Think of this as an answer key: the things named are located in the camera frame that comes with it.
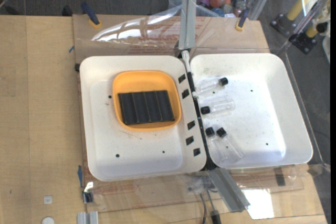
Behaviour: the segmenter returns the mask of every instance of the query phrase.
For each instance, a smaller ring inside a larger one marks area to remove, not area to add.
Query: white tray
[[[235,110],[219,118],[202,116],[234,137],[245,156],[223,168],[301,164],[312,157],[312,146],[284,63],[272,54],[198,55],[191,61],[195,85],[205,77],[227,77],[229,84],[215,94],[235,101]]]
[[[159,70],[175,81],[179,95],[190,88],[184,65],[172,56],[90,57],[80,65],[88,165],[99,180],[191,173],[202,169],[206,154],[191,94],[180,98],[182,119],[167,130],[132,132],[119,124],[113,101],[113,78],[124,71]],[[187,124],[195,121],[188,130]],[[189,145],[186,139],[193,137]]]

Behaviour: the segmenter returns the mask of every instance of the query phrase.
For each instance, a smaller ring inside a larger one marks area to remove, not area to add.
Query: wooden surface
[[[253,27],[262,33],[260,25]],[[77,175],[82,141],[75,54],[70,51],[72,19],[0,16],[0,37],[0,224],[41,223],[45,216],[55,223],[76,223],[77,213],[86,207]],[[222,222],[326,223],[320,203],[307,198],[317,195],[312,178],[307,180],[303,181],[306,195],[299,190],[293,199],[294,191],[288,192],[289,200],[278,205],[294,214],[299,211],[293,208],[304,197],[302,207],[311,210],[312,216],[252,221],[245,211],[222,214]],[[52,195],[52,203],[45,205],[47,195]],[[174,215],[175,222],[198,224],[199,218],[187,219],[199,217],[201,210],[194,202],[101,213],[99,220],[157,224]]]

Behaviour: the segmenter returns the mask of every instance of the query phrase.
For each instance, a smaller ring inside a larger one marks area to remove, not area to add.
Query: wooden table
[[[259,22],[251,24],[262,33]],[[55,223],[76,223],[77,213],[86,211],[77,175],[83,156],[73,45],[69,17],[0,16],[0,224],[41,223],[46,216]],[[303,183],[297,198],[316,201],[308,173]],[[46,196],[52,203],[44,201]],[[223,223],[327,223],[319,202],[303,205],[311,209],[309,216],[252,221],[244,211],[221,218]],[[294,204],[280,206],[290,211]],[[188,204],[158,207],[164,215],[191,218],[193,210]],[[145,209],[99,214],[99,223],[134,220],[165,223]]]

